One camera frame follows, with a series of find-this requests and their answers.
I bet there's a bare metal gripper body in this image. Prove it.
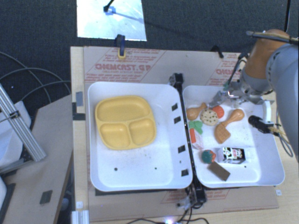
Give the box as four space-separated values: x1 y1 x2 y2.
224 81 265 105

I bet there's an orange red round toy food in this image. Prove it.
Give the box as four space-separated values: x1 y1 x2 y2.
212 105 225 119

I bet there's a tan chocolate chip biscuit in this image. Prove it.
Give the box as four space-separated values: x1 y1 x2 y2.
199 108 219 126

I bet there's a small tan chicken drumstick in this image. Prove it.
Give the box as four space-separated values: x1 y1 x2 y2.
185 102 208 121

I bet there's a large tan chicken drumstick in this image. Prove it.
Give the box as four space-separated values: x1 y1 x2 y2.
214 108 245 145

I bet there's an orange carrot with green top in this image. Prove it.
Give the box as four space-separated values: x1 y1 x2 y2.
188 120 204 145

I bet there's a thin black rod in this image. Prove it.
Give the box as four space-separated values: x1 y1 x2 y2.
176 78 202 196

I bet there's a white and red packet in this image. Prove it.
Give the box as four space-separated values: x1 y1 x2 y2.
191 132 205 150

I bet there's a white black milk carton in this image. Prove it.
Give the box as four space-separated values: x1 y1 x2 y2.
215 146 252 165

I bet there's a green and orange strawberry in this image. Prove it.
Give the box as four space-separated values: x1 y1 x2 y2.
201 149 216 164

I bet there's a white plastic tray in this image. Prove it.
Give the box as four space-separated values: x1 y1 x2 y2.
182 85 286 189
87 81 194 192

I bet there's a brown flat rectangle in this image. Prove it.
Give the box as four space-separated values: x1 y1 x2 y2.
207 162 231 182

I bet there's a brown cardboard board red print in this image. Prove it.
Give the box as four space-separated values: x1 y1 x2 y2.
83 46 280 216

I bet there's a yellow divided plate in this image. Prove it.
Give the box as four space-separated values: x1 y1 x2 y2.
94 95 157 151

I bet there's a black cylinder on white bracket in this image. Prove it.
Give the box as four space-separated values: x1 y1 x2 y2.
248 100 275 134

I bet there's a black block with thin wires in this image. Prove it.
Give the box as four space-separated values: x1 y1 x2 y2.
193 185 207 204
169 73 184 86

